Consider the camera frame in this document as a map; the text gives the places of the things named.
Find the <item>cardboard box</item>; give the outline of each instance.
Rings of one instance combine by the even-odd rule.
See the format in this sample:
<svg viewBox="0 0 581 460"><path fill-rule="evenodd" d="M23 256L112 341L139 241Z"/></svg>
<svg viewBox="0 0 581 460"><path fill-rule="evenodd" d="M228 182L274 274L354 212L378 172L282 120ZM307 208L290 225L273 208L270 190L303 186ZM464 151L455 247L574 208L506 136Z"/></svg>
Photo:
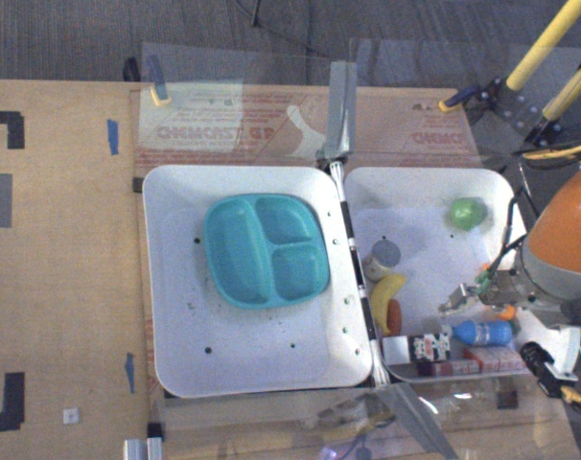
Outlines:
<svg viewBox="0 0 581 460"><path fill-rule="evenodd" d="M503 346L466 348L463 357L475 359L480 365L480 373L511 372L524 368L521 355Z"/></svg>

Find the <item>blue bottle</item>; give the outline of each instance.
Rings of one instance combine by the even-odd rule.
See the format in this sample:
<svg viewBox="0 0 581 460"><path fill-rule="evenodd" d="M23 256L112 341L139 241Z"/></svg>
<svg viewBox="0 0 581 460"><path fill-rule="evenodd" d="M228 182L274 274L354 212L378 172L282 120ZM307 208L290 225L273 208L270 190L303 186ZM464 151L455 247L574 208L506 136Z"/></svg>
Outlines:
<svg viewBox="0 0 581 460"><path fill-rule="evenodd" d="M452 327L453 337L469 346L505 346L512 340L512 326L506 320L474 322L466 320Z"/></svg>

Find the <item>black tape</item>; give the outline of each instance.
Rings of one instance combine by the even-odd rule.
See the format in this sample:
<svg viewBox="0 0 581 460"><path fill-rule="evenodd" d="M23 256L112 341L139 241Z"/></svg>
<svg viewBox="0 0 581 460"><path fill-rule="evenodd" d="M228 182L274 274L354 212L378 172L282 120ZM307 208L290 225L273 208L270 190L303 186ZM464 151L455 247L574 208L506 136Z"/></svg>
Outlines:
<svg viewBox="0 0 581 460"><path fill-rule="evenodd" d="M352 265L355 268L355 277L357 278L357 286L359 288L365 287L365 281L363 280L363 272L360 268L359 261L359 251L356 247L350 247L350 257L352 259Z"/></svg>
<svg viewBox="0 0 581 460"><path fill-rule="evenodd" d="M24 140L24 116L18 111L0 111L0 125L7 126L8 150L23 150Z"/></svg>
<svg viewBox="0 0 581 460"><path fill-rule="evenodd" d="M377 339L376 324L374 317L371 314L371 307L369 307L369 299L367 297L360 299L360 305L363 308L363 317L365 318L365 327L367 328L367 337L370 341Z"/></svg>
<svg viewBox="0 0 581 460"><path fill-rule="evenodd" d="M6 373L0 432L20 428L24 423L24 373Z"/></svg>
<svg viewBox="0 0 581 460"><path fill-rule="evenodd" d="M135 57L129 57L125 60L122 78L124 81L141 81L141 73L139 72L139 65Z"/></svg>
<svg viewBox="0 0 581 460"><path fill-rule="evenodd" d="M352 220L350 219L350 208L348 208L348 202L341 201L341 214L344 219L344 226L346 227L346 236L348 239L353 239L355 237L354 230L352 228Z"/></svg>
<svg viewBox="0 0 581 460"><path fill-rule="evenodd" d="M148 423L148 437L160 438L161 441L165 441L165 431L163 431L163 425L160 423Z"/></svg>
<svg viewBox="0 0 581 460"><path fill-rule="evenodd" d="M133 192L143 193L144 192L144 178L143 177L133 177Z"/></svg>

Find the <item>white tray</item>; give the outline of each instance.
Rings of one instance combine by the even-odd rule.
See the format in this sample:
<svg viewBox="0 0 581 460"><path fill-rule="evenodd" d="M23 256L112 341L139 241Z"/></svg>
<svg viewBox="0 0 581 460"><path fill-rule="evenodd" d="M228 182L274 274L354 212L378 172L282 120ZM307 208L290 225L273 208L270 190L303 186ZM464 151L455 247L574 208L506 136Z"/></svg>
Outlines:
<svg viewBox="0 0 581 460"><path fill-rule="evenodd" d="M328 175L293 167L164 166L148 174L143 192L156 373L169 392L196 398L344 387L369 376L367 332ZM201 242L205 213L224 197L258 193L297 196L314 209L331 272L314 299L244 310L216 291Z"/></svg>
<svg viewBox="0 0 581 460"><path fill-rule="evenodd" d="M500 251L513 196L501 175L484 169L358 168L348 174L345 191L361 255L369 254L382 237L401 249L402 259L393 270L407 278L395 296L402 309L403 335L439 333L444 323L494 318L489 308L477 303L440 320L438 306L460 283L473 284L482 266ZM450 205L459 197L479 197L488 210L486 220L469 232L448 220ZM515 209L511 240L523 233L523 220ZM513 260L514 252L500 268L511 267ZM452 345L453 358L461 358L464 346L455 339ZM419 377L414 365L395 365L390 370L402 380L441 380Z"/></svg>

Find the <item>green apple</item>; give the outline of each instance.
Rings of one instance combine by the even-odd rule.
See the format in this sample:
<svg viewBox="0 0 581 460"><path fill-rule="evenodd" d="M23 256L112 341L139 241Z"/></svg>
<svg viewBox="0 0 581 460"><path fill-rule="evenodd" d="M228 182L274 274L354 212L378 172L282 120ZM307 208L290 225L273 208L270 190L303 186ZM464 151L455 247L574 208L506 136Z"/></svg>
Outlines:
<svg viewBox="0 0 581 460"><path fill-rule="evenodd" d="M451 206L451 221L454 226L466 232L484 220L484 204L470 197L456 199Z"/></svg>

